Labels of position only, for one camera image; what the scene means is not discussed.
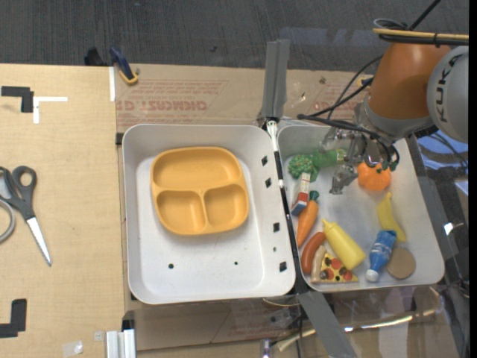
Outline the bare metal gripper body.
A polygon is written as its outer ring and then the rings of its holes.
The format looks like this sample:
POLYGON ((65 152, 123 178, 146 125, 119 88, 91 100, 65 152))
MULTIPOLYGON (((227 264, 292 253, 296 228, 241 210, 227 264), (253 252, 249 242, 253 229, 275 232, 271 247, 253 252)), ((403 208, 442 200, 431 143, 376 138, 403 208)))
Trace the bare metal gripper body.
POLYGON ((320 141, 320 150, 342 150, 347 164, 366 162, 370 167, 391 167, 391 143, 380 135, 357 125, 332 124, 320 141))

